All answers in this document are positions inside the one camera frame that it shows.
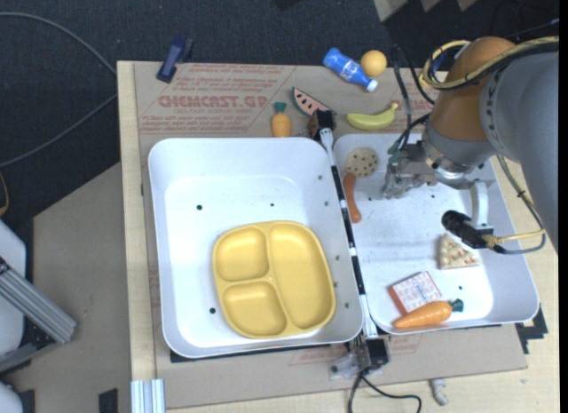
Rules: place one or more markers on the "small orange carrot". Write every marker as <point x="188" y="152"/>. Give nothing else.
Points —
<point x="281" y="124"/>

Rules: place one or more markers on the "black cylinder on white bracket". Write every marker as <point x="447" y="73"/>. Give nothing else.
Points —
<point x="461" y="227"/>

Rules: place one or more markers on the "yellow-orange ball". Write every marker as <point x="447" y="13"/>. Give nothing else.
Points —
<point x="373" y="63"/>

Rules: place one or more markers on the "thin black and white rod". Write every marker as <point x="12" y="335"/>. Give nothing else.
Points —
<point x="347" y="216"/>

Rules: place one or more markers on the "yellow divided plate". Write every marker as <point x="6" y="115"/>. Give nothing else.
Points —
<point x="293" y="269"/>

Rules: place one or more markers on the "large orange carrot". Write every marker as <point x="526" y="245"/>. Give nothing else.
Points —
<point x="426" y="315"/>

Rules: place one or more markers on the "orange sausage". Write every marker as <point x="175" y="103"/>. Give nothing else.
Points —
<point x="352" y="200"/>

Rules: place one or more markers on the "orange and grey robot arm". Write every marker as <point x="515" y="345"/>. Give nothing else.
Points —
<point x="510" y="109"/>

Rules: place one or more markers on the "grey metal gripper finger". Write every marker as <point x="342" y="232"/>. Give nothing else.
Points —
<point x="405" y="182"/>
<point x="389" y="185"/>

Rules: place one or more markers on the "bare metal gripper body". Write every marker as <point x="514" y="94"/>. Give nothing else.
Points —
<point x="419" y="167"/>

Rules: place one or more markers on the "beige chocolate chip biscuit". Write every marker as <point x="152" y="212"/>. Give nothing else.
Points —
<point x="361" y="162"/>

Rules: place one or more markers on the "red watermelon slice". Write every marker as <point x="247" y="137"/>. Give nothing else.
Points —
<point x="306" y="101"/>

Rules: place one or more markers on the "brown cardboard board, red print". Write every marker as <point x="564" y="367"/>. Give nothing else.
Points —
<point x="213" y="105"/>

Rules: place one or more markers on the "beige pizza slice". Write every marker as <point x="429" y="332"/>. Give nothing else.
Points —
<point x="452" y="253"/>

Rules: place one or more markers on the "yellow banana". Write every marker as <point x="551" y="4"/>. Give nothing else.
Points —
<point x="370" y="121"/>

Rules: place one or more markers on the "orange and white packet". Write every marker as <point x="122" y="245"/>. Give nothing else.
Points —
<point x="415" y="292"/>

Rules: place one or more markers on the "white plastic tray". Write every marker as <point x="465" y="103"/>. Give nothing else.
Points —
<point x="408" y="242"/>
<point x="239" y="180"/>

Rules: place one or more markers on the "blue plastic bottle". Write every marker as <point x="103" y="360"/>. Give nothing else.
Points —
<point x="346" y="67"/>

